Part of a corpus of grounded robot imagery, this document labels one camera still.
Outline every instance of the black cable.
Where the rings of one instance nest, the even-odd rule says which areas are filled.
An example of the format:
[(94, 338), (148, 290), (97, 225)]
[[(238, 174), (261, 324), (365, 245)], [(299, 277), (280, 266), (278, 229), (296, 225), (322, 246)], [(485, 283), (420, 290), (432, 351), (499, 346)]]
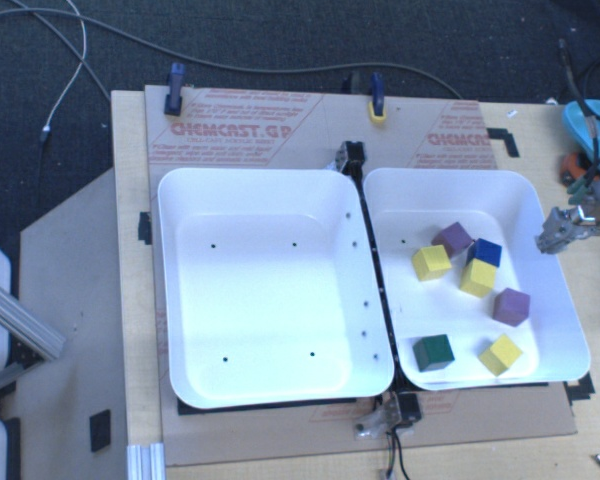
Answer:
[(593, 73), (599, 65), (600, 65), (600, 58), (598, 60), (596, 60), (595, 62), (593, 62), (584, 72), (584, 78), (582, 80), (582, 96), (584, 97), (585, 100), (587, 99), (589, 77), (591, 76), (591, 73)]
[[(197, 57), (192, 57), (190, 55), (186, 55), (184, 53), (180, 53), (174, 50), (170, 50), (169, 48), (165, 48), (158, 44), (152, 43), (151, 41), (147, 41), (140, 37), (129, 34), (121, 29), (118, 29), (114, 26), (108, 25), (102, 21), (98, 21), (94, 18), (90, 18), (83, 14), (74, 14), (68, 11), (61, 11), (59, 9), (48, 9), (43, 7), (28, 7), (26, 9), (9, 9), (6, 11), (0, 11), (0, 18), (9, 17), (9, 16), (22, 16), (26, 14), (48, 14), (52, 16), (60, 16), (64, 18), (78, 19), (82, 20), (86, 23), (90, 23), (92, 25), (96, 25), (100, 28), (103, 28), (109, 32), (117, 34), (125, 39), (133, 41), (135, 43), (146, 46), (147, 48), (151, 48), (155, 51), (168, 55), (170, 57), (189, 62), (192, 64), (199, 64), (201, 66), (206, 66), (215, 69), (222, 69), (227, 71), (234, 71), (237, 73), (245, 73), (245, 74), (256, 74), (256, 75), (303, 75), (303, 74), (311, 74), (311, 73), (323, 73), (326, 71), (337, 71), (343, 69), (358, 69), (358, 68), (388, 68), (388, 69), (398, 69), (402, 71), (407, 71), (410, 73), (414, 73), (420, 75), (424, 78), (432, 80), (442, 87), (444, 87), (447, 91), (449, 91), (453, 96), (457, 99), (464, 99), (462, 95), (456, 91), (453, 87), (448, 85), (443, 80), (438, 77), (427, 73), (426, 71), (422, 71), (418, 68), (414, 68), (411, 66), (405, 66), (403, 64), (395, 64), (391, 62), (353, 62), (347, 64), (334, 64), (329, 66), (320, 66), (313, 68), (298, 68), (298, 69), (262, 69), (262, 68), (245, 68), (240, 66), (232, 66), (229, 64), (221, 64), (218, 62), (212, 62), (204, 59), (199, 59)], [(84, 59), (78, 54), (78, 59), (83, 62)]]
[(393, 438), (392, 432), (387, 432), (387, 439), (389, 440), (389, 467), (385, 472), (385, 478), (391, 478), (396, 463), (396, 440)]
[(558, 40), (558, 49), (560, 51), (560, 58), (564, 67), (565, 75), (567, 78), (567, 87), (571, 95), (575, 98), (578, 106), (582, 110), (585, 119), (587, 117), (595, 117), (600, 121), (600, 115), (593, 111), (593, 109), (587, 104), (584, 96), (578, 89), (575, 76), (573, 75), (573, 64), (571, 62), (571, 54), (569, 53), (569, 47), (564, 39)]
[(402, 471), (402, 474), (404, 475), (405, 480), (409, 480), (409, 475), (407, 475), (407, 470), (404, 467), (404, 459), (402, 457), (402, 443), (400, 443), (400, 438), (398, 437), (398, 432), (396, 431), (395, 428), (391, 432), (393, 433), (393, 436), (398, 445), (398, 455), (400, 458), (400, 471)]
[[(91, 68), (89, 63), (82, 57), (82, 54), (78, 50), (76, 50), (76, 48), (73, 46), (73, 44), (71, 44), (71, 41), (69, 41), (62, 32), (60, 32), (56, 27), (53, 26), (53, 24), (51, 22), (49, 22), (46, 18), (40, 16), (39, 13), (35, 12), (34, 9), (32, 9), (31, 7), (28, 7), (26, 4), (20, 2), (19, 0), (8, 0), (8, 1), (20, 6), (20, 9), (8, 9), (6, 11), (0, 11), (0, 14), (3, 12), (9, 13), (9, 12), (13, 12), (13, 11), (19, 11), (20, 13), (23, 13), (23, 14), (29, 14), (29, 13), (33, 14), (33, 16), (35, 16), (41, 23), (43, 23), (49, 30), (51, 30), (65, 44), (65, 46), (67, 48), (69, 48), (71, 53), (73, 53), (78, 58), (78, 60), (82, 63), (82, 65), (87, 70), (89, 75), (91, 75), (91, 78), (96, 83), (96, 85), (98, 86), (98, 88), (100, 89), (100, 91), (102, 92), (104, 97), (107, 99), (107, 101), (109, 101), (109, 102), (111, 101), (111, 96), (109, 95), (109, 91), (107, 91), (107, 89), (105, 88), (105, 86), (102, 83), (102, 81), (100, 80), (100, 78), (95, 74), (95, 72), (93, 71), (93, 69)], [(74, 16), (77, 19), (81, 19), (80, 15), (78, 15), (78, 14), (73, 14), (73, 13), (69, 13), (69, 12), (67, 12), (67, 14), (70, 14), (71, 16)]]
[(596, 177), (596, 173), (598, 172), (598, 168), (600, 167), (600, 156), (597, 161), (591, 162), (591, 166), (587, 169), (587, 172), (584, 174), (585, 186), (588, 187), (593, 183), (594, 178)]

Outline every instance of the blue cube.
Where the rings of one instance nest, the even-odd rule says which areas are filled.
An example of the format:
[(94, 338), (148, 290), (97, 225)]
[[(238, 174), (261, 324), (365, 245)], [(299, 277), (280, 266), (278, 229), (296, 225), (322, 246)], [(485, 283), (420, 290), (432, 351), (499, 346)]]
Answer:
[(500, 266), (500, 256), (502, 255), (502, 246), (489, 242), (484, 238), (478, 238), (467, 251), (467, 265), (471, 260), (477, 258), (494, 267)]

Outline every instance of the blue clamp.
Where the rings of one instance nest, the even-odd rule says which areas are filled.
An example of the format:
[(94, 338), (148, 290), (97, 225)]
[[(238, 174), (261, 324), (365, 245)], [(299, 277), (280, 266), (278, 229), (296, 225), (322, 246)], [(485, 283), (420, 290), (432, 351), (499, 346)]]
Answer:
[(174, 62), (167, 78), (169, 94), (164, 102), (164, 113), (170, 116), (179, 116), (182, 112), (182, 96), (180, 91), (184, 85), (184, 64)]
[(371, 75), (371, 96), (369, 117), (372, 122), (381, 124), (387, 118), (387, 111), (384, 107), (384, 81), (380, 73)]

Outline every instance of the wire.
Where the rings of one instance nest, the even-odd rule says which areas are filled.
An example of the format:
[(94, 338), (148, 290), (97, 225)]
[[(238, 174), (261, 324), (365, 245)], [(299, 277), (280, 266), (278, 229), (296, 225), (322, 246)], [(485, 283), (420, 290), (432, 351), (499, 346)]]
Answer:
[(328, 66), (320, 66), (320, 67), (313, 67), (313, 68), (298, 68), (298, 69), (247, 68), (247, 67), (233, 66), (230, 64), (222, 64), (219, 62), (212, 62), (212, 61), (208, 61), (208, 60), (204, 60), (204, 59), (199, 59), (197, 57), (192, 57), (190, 55), (186, 55), (184, 53), (180, 53), (180, 52), (171, 50), (169, 48), (165, 48), (158, 44), (152, 43), (151, 41), (147, 41), (140, 37), (134, 36), (132, 34), (129, 34), (128, 32), (125, 32), (125, 31), (119, 29), (119, 28), (116, 28), (112, 25), (108, 25), (107, 23), (98, 21), (94, 18), (90, 18), (83, 14), (76, 15), (76, 14), (73, 14), (73, 13), (70, 13), (67, 11), (61, 11), (59, 9), (49, 9), (49, 8), (43, 8), (43, 7), (30, 7), (27, 9), (9, 9), (6, 11), (0, 11), (0, 18), (8, 17), (8, 16), (21, 16), (21, 15), (25, 15), (25, 14), (34, 14), (34, 13), (47, 14), (47, 15), (52, 15), (52, 16), (60, 16), (60, 17), (71, 18), (71, 19), (79, 19), (86, 23), (89, 23), (91, 25), (96, 25), (100, 28), (103, 28), (103, 29), (109, 31), (109, 32), (112, 32), (121, 37), (124, 37), (125, 39), (128, 39), (128, 40), (133, 41), (138, 44), (141, 44), (143, 46), (146, 46), (155, 51), (163, 53), (165, 55), (168, 55), (170, 57), (174, 57), (176, 59), (180, 59), (182, 61), (189, 62), (192, 64), (199, 64), (201, 66), (206, 66), (206, 67), (215, 68), (215, 69), (222, 69), (222, 70), (226, 70), (226, 71), (234, 71), (234, 72), (238, 72), (238, 73), (256, 74), (256, 75), (302, 75), (302, 74), (311, 74), (311, 73), (322, 73), (322, 72), (326, 72), (326, 71), (337, 71), (337, 70), (343, 70), (343, 69), (357, 69), (357, 68), (371, 68), (371, 67), (398, 69), (401, 71), (407, 71), (410, 73), (414, 73), (414, 74), (420, 75), (424, 78), (427, 78), (429, 80), (432, 80), (432, 81), (438, 83), (439, 85), (441, 85), (442, 87), (444, 87), (447, 91), (449, 91), (451, 94), (453, 94), (454, 97), (456, 97), (458, 99), (464, 99), (458, 91), (456, 91), (453, 87), (451, 87), (449, 84), (447, 84), (440, 78), (438, 78), (430, 73), (427, 73), (426, 71), (422, 71), (418, 68), (414, 68), (411, 66), (405, 66), (403, 64), (396, 64), (396, 63), (392, 63), (392, 62), (352, 62), (352, 63), (347, 63), (347, 64), (334, 64), (334, 65), (328, 65)]
[(598, 66), (600, 66), (600, 58), (593, 62), (584, 72), (584, 78), (582, 80), (582, 96), (585, 99), (587, 98), (589, 78), (591, 76), (591, 73), (593, 73), (598, 68)]
[[(23, 9), (27, 8), (27, 6), (25, 4), (23, 4), (22, 2), (18, 2), (17, 0), (11, 0), (11, 1), (13, 3), (19, 5)], [(67, 2), (67, 4), (69, 4), (69, 6), (73, 9), (73, 11), (76, 13), (76, 15), (80, 15), (80, 11), (78, 10), (78, 8), (76, 7), (76, 5), (73, 3), (72, 0), (64, 0), (64, 1)], [(45, 25), (47, 25), (47, 27), (49, 27), (51, 30), (54, 30), (54, 27), (49, 22), (47, 22), (46, 20), (42, 20), (40, 18), (40, 16), (36, 16), (36, 17), (38, 19), (40, 19), (43, 23), (45, 23)], [(80, 21), (80, 25), (82, 28), (82, 59), (84, 60), (87, 57), (87, 28), (85, 27), (84, 21), (82, 21), (82, 20)], [(54, 30), (54, 33), (56, 33), (56, 35), (58, 35), (58, 37), (60, 37), (60, 35), (59, 35), (60, 32), (57, 31), (57, 29)], [(74, 71), (73, 76), (69, 79), (69, 82), (65, 86), (64, 90), (60, 93), (60, 96), (58, 97), (55, 104), (51, 108), (51, 111), (49, 112), (47, 120), (42, 129), (41, 140), (46, 140), (47, 136), (49, 135), (49, 133), (51, 131), (51, 121), (56, 113), (56, 110), (58, 109), (58, 107), (60, 106), (62, 101), (64, 100), (67, 92), (69, 92), (69, 89), (71, 88), (73, 83), (76, 81), (76, 78), (78, 78), (78, 75), (80, 74), (80, 70), (82, 69), (82, 66), (83, 66), (83, 62), (80, 62), (78, 64), (78, 66), (76, 67), (76, 70)]]
[(389, 445), (389, 465), (387, 466), (387, 471), (385, 472), (385, 478), (391, 478), (393, 474), (393, 467), (396, 463), (396, 440), (393, 438), (393, 434), (391, 432), (387, 432), (387, 441)]
[(578, 102), (578, 106), (582, 110), (585, 119), (587, 117), (595, 117), (600, 121), (600, 115), (593, 111), (593, 109), (587, 104), (584, 96), (578, 89), (575, 76), (573, 74), (573, 64), (571, 62), (571, 54), (569, 53), (569, 47), (564, 39), (558, 41), (558, 48), (560, 50), (560, 58), (564, 67), (565, 75), (567, 77), (567, 87), (571, 95)]
[[(31, 9), (30, 7), (27, 7), (24, 3), (20, 2), (19, 0), (8, 0), (8, 1), (10, 1), (11, 3), (14, 3), (14, 4), (20, 6), (21, 7), (20, 10), (29, 12), (30, 9)], [(91, 78), (93, 78), (93, 80), (95, 81), (95, 83), (100, 88), (100, 91), (102, 92), (102, 94), (104, 95), (104, 97), (107, 100), (110, 101), (111, 97), (109, 96), (109, 91), (104, 87), (104, 85), (102, 84), (102, 81), (95, 74), (95, 72), (93, 71), (93, 69), (91, 68), (91, 66), (89, 65), (89, 63), (80, 54), (80, 52), (78, 52), (78, 50), (76, 50), (76, 48), (73, 46), (73, 44), (71, 44), (71, 42), (67, 39), (67, 37), (62, 32), (60, 32), (55, 26), (53, 26), (53, 24), (51, 22), (49, 22), (46, 18), (44, 18), (40, 14), (33, 13), (33, 16), (35, 16), (39, 21), (41, 21), (42, 23), (44, 23), (44, 25), (49, 30), (51, 30), (56, 36), (58, 36), (58, 38), (65, 44), (65, 46), (67, 48), (69, 48), (69, 50), (80, 60), (80, 66), (84, 66), (85, 67), (85, 69), (87, 70), (87, 72), (89, 73), (89, 75), (91, 76)], [(53, 114), (55, 113), (55, 110), (57, 109), (58, 105), (60, 104), (60, 102), (64, 98), (64, 95), (66, 94), (67, 90), (73, 84), (73, 80), (75, 80), (74, 77), (72, 77), (72, 80), (69, 81), (69, 84), (67, 84), (67, 86), (65, 87), (65, 90), (62, 92), (60, 98), (58, 98), (58, 101), (56, 102), (56, 105), (54, 106), (53, 110), (49, 114), (49, 117), (47, 118), (47, 121), (45, 123), (45, 127), (50, 125), (51, 118), (53, 117)]]
[(409, 475), (407, 475), (407, 470), (404, 467), (404, 459), (402, 457), (402, 443), (400, 443), (400, 438), (398, 437), (398, 432), (394, 428), (393, 430), (391, 430), (391, 433), (393, 434), (393, 439), (395, 439), (396, 445), (398, 448), (398, 456), (400, 458), (400, 471), (402, 471), (402, 474), (404, 475), (405, 480), (409, 480)]

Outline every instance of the wooden block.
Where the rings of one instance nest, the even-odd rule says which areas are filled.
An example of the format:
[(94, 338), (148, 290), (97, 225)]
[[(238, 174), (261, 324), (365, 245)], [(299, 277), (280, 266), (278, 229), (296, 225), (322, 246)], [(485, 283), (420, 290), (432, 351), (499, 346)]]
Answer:
[(529, 294), (506, 288), (495, 298), (493, 319), (517, 327), (529, 317), (530, 303)]
[(413, 255), (411, 262), (420, 281), (438, 279), (451, 270), (449, 256), (442, 245), (423, 247)]
[(454, 222), (451, 226), (447, 226), (431, 240), (431, 245), (444, 246), (449, 258), (457, 256), (472, 243), (473, 239), (459, 222)]
[(421, 372), (441, 370), (455, 360), (446, 334), (420, 338), (413, 346), (413, 352)]
[(491, 290), (496, 281), (497, 267), (490, 263), (473, 259), (462, 269), (460, 289), (476, 297), (484, 297)]
[(521, 355), (522, 350), (503, 334), (487, 347), (478, 359), (497, 377), (511, 368)]
[(494, 267), (499, 267), (501, 255), (502, 246), (483, 238), (478, 238), (471, 244), (471, 247), (467, 251), (467, 265), (475, 258), (485, 263), (490, 263)]

